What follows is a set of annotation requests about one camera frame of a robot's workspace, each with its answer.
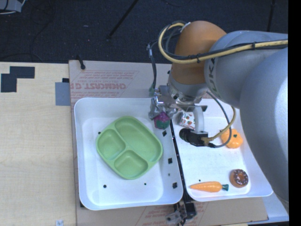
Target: black floor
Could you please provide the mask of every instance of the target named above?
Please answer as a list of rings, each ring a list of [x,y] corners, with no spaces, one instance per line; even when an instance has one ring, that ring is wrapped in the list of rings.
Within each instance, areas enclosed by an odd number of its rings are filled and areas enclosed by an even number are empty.
[[[146,45],[176,20],[206,20],[225,32],[288,33],[288,0],[137,0],[119,25],[134,1],[27,0],[12,14],[1,7],[0,61],[67,63],[80,54],[149,63]],[[154,57],[169,63],[155,49]]]

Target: chocolate donut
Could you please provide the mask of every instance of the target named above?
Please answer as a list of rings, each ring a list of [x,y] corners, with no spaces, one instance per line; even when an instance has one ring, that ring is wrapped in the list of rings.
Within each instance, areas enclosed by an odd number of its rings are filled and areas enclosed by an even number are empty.
[[[242,169],[235,169],[230,174],[230,182],[235,187],[244,187],[249,182],[247,173]]]

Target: toy vegetable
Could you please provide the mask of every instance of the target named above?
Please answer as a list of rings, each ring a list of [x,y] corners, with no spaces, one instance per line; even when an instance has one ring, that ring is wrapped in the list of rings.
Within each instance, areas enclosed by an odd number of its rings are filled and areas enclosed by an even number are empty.
[[[224,133],[221,134],[222,142],[225,143],[229,138],[230,130],[226,130]],[[243,143],[243,139],[240,133],[236,129],[232,129],[232,136],[230,141],[227,143],[227,147],[229,148],[238,148]]]
[[[189,187],[192,189],[200,190],[200,191],[216,193],[222,189],[228,191],[229,185],[228,184],[222,185],[219,182],[211,181],[211,182],[196,183],[196,184],[190,185]]]

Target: white tray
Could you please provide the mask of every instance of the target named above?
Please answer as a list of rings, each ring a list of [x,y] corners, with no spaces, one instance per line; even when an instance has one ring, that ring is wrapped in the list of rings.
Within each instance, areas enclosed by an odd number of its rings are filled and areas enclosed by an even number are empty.
[[[229,120],[232,119],[232,108],[220,102],[225,109]],[[208,136],[216,135],[227,125],[224,113],[213,99],[202,99],[201,105],[207,105],[204,114],[204,131]],[[273,193],[273,190],[257,164],[242,130],[239,110],[232,128],[238,130],[244,139],[243,144],[237,149],[226,146],[220,148],[195,147],[179,137],[183,128],[176,124],[176,116],[173,119],[174,133],[181,159],[184,180],[188,194],[196,201],[206,202],[234,198],[264,197]],[[222,144],[218,137],[212,141],[215,145]],[[230,172],[233,169],[242,169],[249,176],[249,183],[243,188],[236,188],[230,183]],[[218,193],[202,192],[190,189],[189,185],[206,181],[218,181],[221,184],[229,184],[229,190],[221,190]]]
[[[154,127],[148,117],[150,98],[83,98],[74,107],[79,197],[90,210],[174,204],[181,200],[183,186],[170,128]],[[95,140],[121,116],[133,116],[161,141],[161,159],[143,176],[128,180],[115,173],[96,151]]]

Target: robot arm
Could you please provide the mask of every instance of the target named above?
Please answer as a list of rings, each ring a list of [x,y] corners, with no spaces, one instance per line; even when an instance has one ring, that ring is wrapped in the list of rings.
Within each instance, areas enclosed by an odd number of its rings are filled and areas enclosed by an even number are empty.
[[[171,54],[162,40],[177,26],[181,34]],[[287,34],[226,34],[206,21],[167,26],[158,46],[173,63],[167,85],[155,90],[149,117],[158,124],[165,116],[163,129],[179,110],[193,110],[208,90],[238,108],[251,151],[288,212],[287,44]]]

